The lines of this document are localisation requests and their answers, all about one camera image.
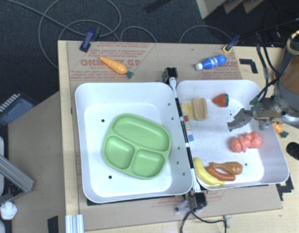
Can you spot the brown cardboard board red print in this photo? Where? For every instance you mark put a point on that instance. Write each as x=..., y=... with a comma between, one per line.
x=149, y=54

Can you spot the tan bread bun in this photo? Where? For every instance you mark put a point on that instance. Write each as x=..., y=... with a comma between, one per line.
x=199, y=108

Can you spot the brown chicken drumstick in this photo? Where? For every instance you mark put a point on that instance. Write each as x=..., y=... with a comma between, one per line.
x=233, y=167

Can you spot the orange sausage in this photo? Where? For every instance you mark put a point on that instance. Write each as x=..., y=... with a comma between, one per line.
x=219, y=175

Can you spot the green divided plate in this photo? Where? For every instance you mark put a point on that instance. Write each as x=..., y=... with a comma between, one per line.
x=137, y=145

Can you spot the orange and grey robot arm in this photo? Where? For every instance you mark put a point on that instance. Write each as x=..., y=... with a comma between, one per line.
x=290, y=69

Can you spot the yellow banana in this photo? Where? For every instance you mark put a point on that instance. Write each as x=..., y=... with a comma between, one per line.
x=202, y=175

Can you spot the black cylinder on white bracket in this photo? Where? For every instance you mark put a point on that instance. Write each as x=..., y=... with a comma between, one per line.
x=293, y=150

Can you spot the large orange carrot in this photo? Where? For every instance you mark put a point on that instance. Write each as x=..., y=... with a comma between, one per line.
x=115, y=65

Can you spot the white plastic tray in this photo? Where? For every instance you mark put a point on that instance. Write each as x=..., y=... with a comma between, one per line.
x=95, y=190
x=212, y=135

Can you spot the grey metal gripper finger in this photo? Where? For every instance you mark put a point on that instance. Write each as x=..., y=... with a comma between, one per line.
x=242, y=113
x=234, y=125

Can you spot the yellow cheese slice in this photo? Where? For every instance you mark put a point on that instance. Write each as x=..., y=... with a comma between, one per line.
x=186, y=110

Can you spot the red strawberry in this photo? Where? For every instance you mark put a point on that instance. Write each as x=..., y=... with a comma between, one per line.
x=221, y=100

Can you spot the thin black and white rod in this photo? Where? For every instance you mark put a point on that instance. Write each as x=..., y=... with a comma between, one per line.
x=187, y=152

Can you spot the small orange carrot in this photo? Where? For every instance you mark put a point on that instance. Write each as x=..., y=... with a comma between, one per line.
x=278, y=128

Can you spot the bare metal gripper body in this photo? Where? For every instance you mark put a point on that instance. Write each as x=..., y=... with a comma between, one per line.
x=269, y=113

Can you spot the white red blue packet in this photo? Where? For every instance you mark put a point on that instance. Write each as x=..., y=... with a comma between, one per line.
x=188, y=126

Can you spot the pink lumpy toy food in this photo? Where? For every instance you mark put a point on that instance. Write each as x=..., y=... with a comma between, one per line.
x=246, y=142

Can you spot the blue bottle white cap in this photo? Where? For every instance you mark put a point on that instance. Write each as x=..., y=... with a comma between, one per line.
x=213, y=62

